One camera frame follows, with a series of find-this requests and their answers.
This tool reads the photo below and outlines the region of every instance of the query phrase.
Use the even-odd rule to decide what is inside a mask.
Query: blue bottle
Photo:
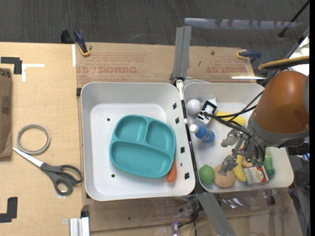
[[[216,138],[214,132],[206,129],[204,126],[193,124],[190,126],[189,130],[192,133],[195,133],[196,137],[203,140],[205,143],[211,143]]]

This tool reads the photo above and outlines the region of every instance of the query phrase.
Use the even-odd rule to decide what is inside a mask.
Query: scissors blade
[[[18,154],[20,154],[21,156],[23,156],[25,159],[29,160],[30,162],[32,162],[33,164],[35,164],[36,166],[40,167],[44,162],[39,161],[38,159],[36,159],[35,157],[32,157],[31,155],[28,155],[22,151],[20,151],[17,148],[12,148],[15,152],[17,152]]]

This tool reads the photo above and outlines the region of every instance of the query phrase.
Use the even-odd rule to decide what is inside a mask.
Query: blue clamp
[[[74,38],[75,41],[79,43],[79,51],[83,56],[88,56],[90,55],[90,50],[87,48],[84,39],[81,35],[81,33],[78,30],[74,31]]]
[[[236,57],[238,59],[246,59],[250,58],[251,63],[253,63],[256,59],[261,58],[261,53],[256,52],[256,51],[244,51],[244,52],[236,52]]]

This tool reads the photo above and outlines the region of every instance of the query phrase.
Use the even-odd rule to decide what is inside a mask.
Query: white ball
[[[186,108],[187,108],[188,113],[192,115],[196,115],[201,110],[201,102],[197,99],[191,99],[187,102]]]

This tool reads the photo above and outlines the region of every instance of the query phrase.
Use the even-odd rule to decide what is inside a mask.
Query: yellow corn
[[[219,112],[216,112],[215,115],[216,116],[227,116],[227,115],[230,115],[230,113],[219,111]],[[233,117],[225,117],[225,118],[222,118],[222,119],[225,120],[225,121],[228,121],[228,120],[230,120],[232,118]],[[237,122],[241,126],[245,126],[245,124],[246,124],[246,119],[244,117],[242,117],[242,116],[238,116],[238,117],[234,118],[233,121]]]

